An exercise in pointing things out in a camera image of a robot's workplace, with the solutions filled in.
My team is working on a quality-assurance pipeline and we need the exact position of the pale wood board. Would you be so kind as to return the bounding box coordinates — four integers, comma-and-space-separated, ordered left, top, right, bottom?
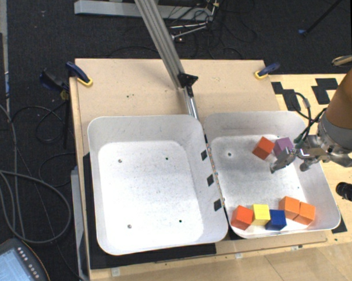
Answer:
68, 48, 329, 281

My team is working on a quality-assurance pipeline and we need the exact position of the blue cube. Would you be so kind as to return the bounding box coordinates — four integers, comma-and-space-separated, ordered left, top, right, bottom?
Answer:
264, 208, 287, 232

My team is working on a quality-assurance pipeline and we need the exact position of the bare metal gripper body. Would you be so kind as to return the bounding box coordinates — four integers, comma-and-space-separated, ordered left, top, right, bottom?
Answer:
293, 131, 352, 170

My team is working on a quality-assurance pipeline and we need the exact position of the orange cube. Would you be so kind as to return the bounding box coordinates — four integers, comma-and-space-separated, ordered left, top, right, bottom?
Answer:
278, 195, 302, 222
292, 201, 318, 227

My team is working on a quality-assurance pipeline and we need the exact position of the red-orange cube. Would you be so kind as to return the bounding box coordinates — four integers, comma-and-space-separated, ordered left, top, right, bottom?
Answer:
230, 204, 255, 232
251, 136, 276, 162

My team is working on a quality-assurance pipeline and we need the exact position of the white plastic tray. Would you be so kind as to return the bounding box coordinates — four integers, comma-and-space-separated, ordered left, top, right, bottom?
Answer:
203, 107, 343, 241
87, 111, 230, 257

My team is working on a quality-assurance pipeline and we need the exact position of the black cylinder on white bracket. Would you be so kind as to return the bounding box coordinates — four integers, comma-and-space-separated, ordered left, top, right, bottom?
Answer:
335, 181, 352, 208

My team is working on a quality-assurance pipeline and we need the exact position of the yellow cube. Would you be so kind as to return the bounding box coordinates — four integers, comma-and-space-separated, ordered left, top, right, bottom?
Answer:
250, 203, 272, 227

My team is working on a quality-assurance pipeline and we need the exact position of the purple cube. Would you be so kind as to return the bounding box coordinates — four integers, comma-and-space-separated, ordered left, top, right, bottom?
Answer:
272, 137, 296, 158

